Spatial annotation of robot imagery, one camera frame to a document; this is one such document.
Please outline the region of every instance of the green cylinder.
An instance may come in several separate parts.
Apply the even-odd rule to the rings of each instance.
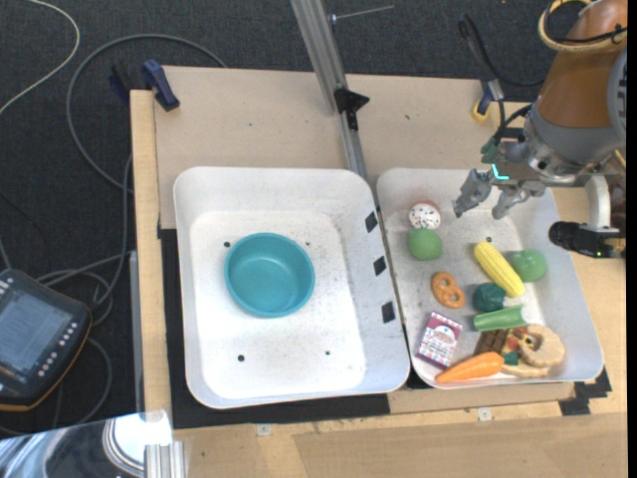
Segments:
[[[508,330],[526,325],[527,321],[522,317],[522,305],[474,317],[474,327],[477,331]]]

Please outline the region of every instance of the teal bowl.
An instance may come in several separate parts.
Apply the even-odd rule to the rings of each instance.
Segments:
[[[315,270],[306,251],[273,233],[252,234],[233,244],[224,277],[237,304],[259,317],[295,312],[308,302],[315,287]]]

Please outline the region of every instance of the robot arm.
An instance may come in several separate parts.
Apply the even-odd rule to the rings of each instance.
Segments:
[[[546,31],[548,16],[566,2],[585,4],[566,38]],[[539,94],[525,109],[524,130],[515,139],[496,133],[482,148],[485,172],[472,170],[454,201],[457,217],[501,191],[496,219],[547,186],[586,186],[590,221],[558,222],[551,242],[593,257],[615,256],[607,177],[598,165],[626,143],[628,0],[557,0],[539,19],[539,35],[557,54]]]

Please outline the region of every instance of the orange carrot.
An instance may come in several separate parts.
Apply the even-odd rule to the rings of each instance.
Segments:
[[[503,364],[505,364],[505,359],[500,354],[494,351],[482,353],[447,368],[438,374],[436,380],[446,383],[468,378],[487,377],[498,373]]]

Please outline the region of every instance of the blue clamp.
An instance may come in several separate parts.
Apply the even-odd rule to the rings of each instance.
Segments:
[[[144,62],[141,73],[146,78],[146,81],[157,90],[155,98],[167,112],[179,106],[179,99],[172,93],[168,80],[166,80],[166,74],[156,61],[149,60]]]

